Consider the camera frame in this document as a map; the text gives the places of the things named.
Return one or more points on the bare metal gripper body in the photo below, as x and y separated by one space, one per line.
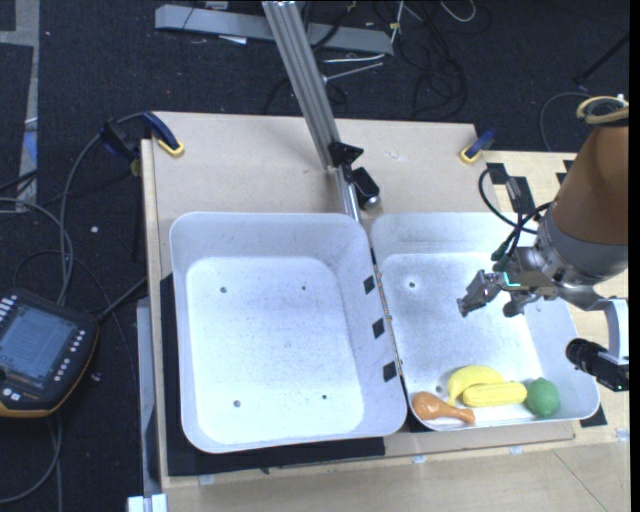
537 272

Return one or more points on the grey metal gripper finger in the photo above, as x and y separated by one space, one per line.
480 292
517 301

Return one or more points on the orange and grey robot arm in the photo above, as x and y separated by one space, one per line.
595 200

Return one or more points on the white plastic tray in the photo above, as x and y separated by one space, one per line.
450 330
275 340

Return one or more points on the yellow banana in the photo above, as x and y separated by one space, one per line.
470 376

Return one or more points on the yellow corn cob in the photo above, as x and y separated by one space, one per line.
495 395

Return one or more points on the green lime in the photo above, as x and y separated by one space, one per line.
543 398

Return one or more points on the brown chicken drumstick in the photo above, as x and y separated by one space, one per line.
435 407

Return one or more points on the black block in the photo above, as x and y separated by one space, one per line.
365 184

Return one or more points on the pale wood board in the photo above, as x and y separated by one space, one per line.
250 170

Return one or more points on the black cylinder on white bracket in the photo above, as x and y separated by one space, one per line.
595 360

